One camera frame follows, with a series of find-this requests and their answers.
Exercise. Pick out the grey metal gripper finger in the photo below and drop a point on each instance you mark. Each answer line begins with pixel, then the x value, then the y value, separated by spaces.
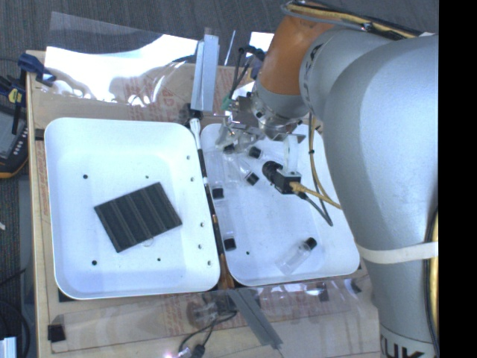
pixel 223 134
pixel 249 135

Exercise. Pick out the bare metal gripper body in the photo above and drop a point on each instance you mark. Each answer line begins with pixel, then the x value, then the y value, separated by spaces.
pixel 249 113

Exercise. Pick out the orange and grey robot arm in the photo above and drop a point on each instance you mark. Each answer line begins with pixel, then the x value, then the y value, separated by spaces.
pixel 376 132

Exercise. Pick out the clear plastic bottle, black cap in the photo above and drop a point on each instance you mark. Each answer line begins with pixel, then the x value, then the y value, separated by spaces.
pixel 296 256
pixel 229 237
pixel 255 152
pixel 228 148
pixel 217 185
pixel 249 174

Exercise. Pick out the white plastic tray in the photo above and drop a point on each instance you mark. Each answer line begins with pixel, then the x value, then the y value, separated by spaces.
pixel 112 144
pixel 275 218

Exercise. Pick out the black ribbed rectangular panel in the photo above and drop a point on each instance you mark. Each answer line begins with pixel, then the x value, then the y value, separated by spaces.
pixel 138 216

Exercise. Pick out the brown cardboard board, red print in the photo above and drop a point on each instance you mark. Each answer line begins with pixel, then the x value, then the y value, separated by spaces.
pixel 112 319

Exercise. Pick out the black cylinder on white bracket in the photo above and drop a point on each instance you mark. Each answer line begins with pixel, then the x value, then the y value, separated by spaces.
pixel 280 177

